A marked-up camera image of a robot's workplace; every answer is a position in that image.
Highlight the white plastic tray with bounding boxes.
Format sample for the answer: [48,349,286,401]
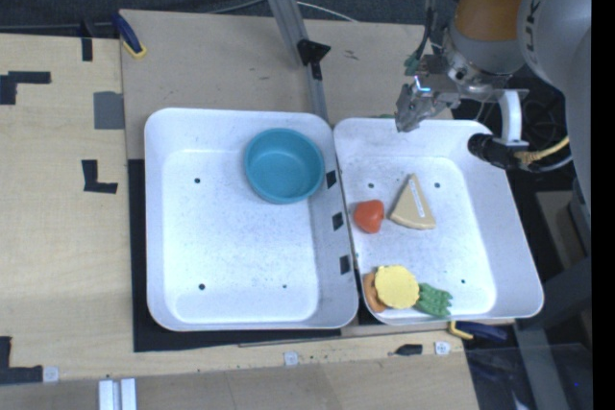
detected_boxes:
[332,116,546,326]
[143,107,360,332]

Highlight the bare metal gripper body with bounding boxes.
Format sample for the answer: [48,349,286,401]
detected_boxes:
[407,54,511,112]

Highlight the black cylinder on white bracket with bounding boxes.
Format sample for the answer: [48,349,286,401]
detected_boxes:
[467,89,530,171]

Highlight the blue bowl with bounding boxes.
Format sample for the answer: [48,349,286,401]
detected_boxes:
[243,128,327,205]

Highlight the green toy pea pods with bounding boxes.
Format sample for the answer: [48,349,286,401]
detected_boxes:
[413,282,455,319]

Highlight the yellow round ruffled biscuit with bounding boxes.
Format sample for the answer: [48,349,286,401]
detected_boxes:
[373,264,421,310]

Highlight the pale wood board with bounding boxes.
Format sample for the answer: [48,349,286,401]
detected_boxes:
[118,8,481,351]

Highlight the red toy tomato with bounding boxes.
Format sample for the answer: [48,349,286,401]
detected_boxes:
[354,199,386,235]

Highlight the beige toy sandwich wedge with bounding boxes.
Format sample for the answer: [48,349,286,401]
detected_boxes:
[388,173,437,231]

